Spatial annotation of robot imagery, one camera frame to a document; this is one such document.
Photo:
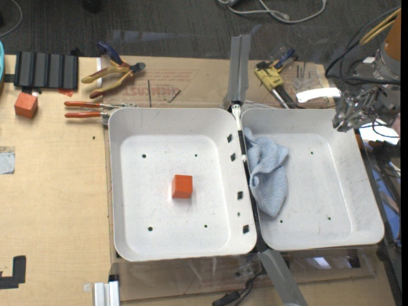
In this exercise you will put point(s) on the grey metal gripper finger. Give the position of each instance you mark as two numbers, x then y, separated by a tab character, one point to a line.
352	123
340	113

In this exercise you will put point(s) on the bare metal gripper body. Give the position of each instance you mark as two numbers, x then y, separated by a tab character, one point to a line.
377	102

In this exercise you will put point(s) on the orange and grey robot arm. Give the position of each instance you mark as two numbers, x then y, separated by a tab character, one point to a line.
392	40

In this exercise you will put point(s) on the white plastic tray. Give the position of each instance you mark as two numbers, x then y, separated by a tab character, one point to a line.
322	186
153	209

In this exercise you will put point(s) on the light blue cloth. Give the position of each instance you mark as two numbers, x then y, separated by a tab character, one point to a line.
267	171

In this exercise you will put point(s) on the orange cube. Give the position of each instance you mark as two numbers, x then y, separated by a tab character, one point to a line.
182	186
26	104

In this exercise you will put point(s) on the black ribbed block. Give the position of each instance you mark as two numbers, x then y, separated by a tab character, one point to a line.
46	70

